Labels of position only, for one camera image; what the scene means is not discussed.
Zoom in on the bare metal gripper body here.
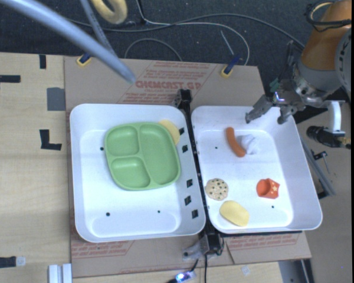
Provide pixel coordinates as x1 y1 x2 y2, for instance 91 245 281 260
270 74 326 112

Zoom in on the white crumpled lump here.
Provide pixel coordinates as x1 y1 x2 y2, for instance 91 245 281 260
237 134 261 156

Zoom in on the orange sausage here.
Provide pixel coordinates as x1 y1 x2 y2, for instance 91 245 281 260
225 126 247 159

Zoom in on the white plastic tray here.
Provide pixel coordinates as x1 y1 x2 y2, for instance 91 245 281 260
191 105 324 235
69 103 207 243

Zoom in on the orange cup with yellow stars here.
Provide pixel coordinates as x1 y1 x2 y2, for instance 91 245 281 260
255 178 281 200

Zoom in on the thin black rod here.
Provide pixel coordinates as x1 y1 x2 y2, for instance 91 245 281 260
185 106 213 238

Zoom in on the yellow potato chip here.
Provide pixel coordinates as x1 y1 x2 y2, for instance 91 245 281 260
219 200 250 228
158 119 181 146

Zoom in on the beige dotted biscuit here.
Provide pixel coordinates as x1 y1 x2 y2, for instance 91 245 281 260
204 177 229 202

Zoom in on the green divided plate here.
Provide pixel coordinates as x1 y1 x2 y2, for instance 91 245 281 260
103 121 182 192

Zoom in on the brown cardboard board red print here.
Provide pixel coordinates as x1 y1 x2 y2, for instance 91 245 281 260
63 57 313 278

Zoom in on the black cylinder on white bracket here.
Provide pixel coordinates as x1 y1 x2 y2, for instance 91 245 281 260
306 100 348 149

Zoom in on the black block with thin wires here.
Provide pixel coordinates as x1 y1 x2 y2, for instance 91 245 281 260
181 233 225 261
172 88 194 110

